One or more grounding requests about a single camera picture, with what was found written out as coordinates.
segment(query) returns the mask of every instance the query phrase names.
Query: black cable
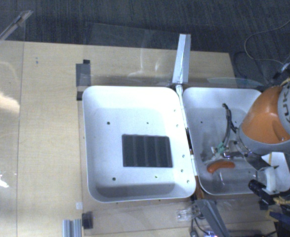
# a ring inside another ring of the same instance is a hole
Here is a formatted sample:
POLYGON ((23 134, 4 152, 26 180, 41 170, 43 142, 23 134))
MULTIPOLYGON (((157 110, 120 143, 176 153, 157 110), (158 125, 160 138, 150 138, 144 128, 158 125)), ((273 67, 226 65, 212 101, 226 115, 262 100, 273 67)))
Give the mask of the black cable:
POLYGON ((280 64, 282 64, 284 66, 284 64, 278 60, 275 60, 275 59, 259 59, 259 58, 255 58, 253 57, 251 54, 249 54, 249 52, 247 51, 247 41, 252 38, 253 36, 256 36, 256 35, 259 35, 259 34, 263 34, 263 33, 268 33, 268 32, 271 32, 271 31, 275 31, 275 30, 278 30, 278 29, 281 29, 283 28, 284 26, 286 26, 287 24, 290 23, 290 19, 285 22, 283 25, 279 26, 279 27, 276 27, 276 28, 273 28, 273 29, 269 29, 269 30, 265 30, 265 31, 261 31, 261 32, 257 32, 257 33, 254 33, 252 35, 250 35, 244 42, 244 50, 245 50, 245 53, 246 55, 252 59, 252 60, 257 60, 257 61, 275 61, 275 62, 278 62, 280 64))
POLYGON ((191 231, 193 231, 193 221, 194 219, 191 220, 191 231))
MULTIPOLYGON (((243 79, 248 80, 248 76, 243 74, 240 71, 240 68, 239 68, 238 63, 237 63, 237 56, 240 55, 240 54, 247 55, 244 51, 239 51, 239 52, 234 53, 234 55, 233 55, 233 64, 235 65, 236 71, 243 77, 243 79)), ((262 75, 262 77, 265 79, 265 81, 266 82, 270 82, 270 80, 263 74, 263 72, 262 72, 262 70, 260 68, 260 63, 258 63, 256 60, 254 60, 254 62, 255 62, 255 65, 257 66, 257 69, 258 69, 259 73, 262 75)))
POLYGON ((231 124, 232 124, 232 113, 225 103, 223 104, 223 107, 226 109, 227 125, 226 125, 225 137, 224 137, 222 143, 223 143, 223 146, 226 147, 228 140, 229 140, 230 129, 231 129, 231 124))
POLYGON ((198 227, 198 228, 199 228, 199 229, 200 229, 204 234, 209 235, 208 232, 206 232, 205 230, 203 230, 203 229, 199 226, 198 221, 197 221, 196 218, 194 218, 194 221, 195 221, 195 224, 197 225, 197 227, 198 227))
POLYGON ((234 126, 234 124, 233 124, 233 122, 230 120, 230 128, 232 129, 232 131, 234 132, 234 133, 236 133, 237 132, 237 128, 234 126))
POLYGON ((270 233, 264 235, 264 237, 269 237, 269 236, 271 236, 272 234, 275 234, 276 232, 277 232, 277 231, 270 232, 270 233))

